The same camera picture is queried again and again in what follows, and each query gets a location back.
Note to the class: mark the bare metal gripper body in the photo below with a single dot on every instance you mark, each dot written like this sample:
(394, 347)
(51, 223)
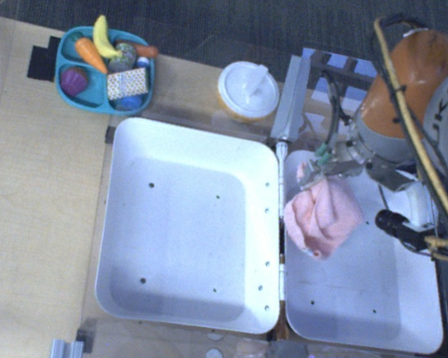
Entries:
(345, 159)

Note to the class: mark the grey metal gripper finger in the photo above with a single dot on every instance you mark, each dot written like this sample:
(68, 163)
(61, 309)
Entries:
(307, 175)
(321, 176)

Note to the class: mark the pink cloth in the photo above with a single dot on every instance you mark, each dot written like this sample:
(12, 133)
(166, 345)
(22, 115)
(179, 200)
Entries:
(324, 217)

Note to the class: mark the white lidded yellow tub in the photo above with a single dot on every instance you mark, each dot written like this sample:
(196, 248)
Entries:
(248, 90)

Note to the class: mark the white plastic tray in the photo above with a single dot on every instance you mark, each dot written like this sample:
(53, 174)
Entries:
(367, 293)
(189, 232)

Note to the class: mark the clear plastic bottle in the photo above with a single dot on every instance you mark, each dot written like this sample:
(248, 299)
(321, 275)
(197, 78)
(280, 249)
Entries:
(254, 357)

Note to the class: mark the patterned white carton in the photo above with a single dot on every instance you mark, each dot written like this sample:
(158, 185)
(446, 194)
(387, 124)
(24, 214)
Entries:
(128, 83)

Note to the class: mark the orange sausage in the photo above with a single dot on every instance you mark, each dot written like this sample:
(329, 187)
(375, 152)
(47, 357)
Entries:
(147, 51)

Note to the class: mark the white round disc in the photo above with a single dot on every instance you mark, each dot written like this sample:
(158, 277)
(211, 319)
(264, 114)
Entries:
(214, 357)

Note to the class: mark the small grey can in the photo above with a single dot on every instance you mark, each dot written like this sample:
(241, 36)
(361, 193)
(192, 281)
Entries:
(123, 58)

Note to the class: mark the blue divided plate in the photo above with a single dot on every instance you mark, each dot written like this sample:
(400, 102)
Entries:
(93, 93)

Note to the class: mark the yellow banana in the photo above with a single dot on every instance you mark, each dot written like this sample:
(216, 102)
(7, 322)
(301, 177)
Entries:
(100, 40)

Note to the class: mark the orange carrot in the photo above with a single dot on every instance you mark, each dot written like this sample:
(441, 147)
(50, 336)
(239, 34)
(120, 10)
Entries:
(90, 54)

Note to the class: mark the black cylinder on white bracket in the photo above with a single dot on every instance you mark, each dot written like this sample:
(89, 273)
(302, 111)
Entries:
(396, 225)

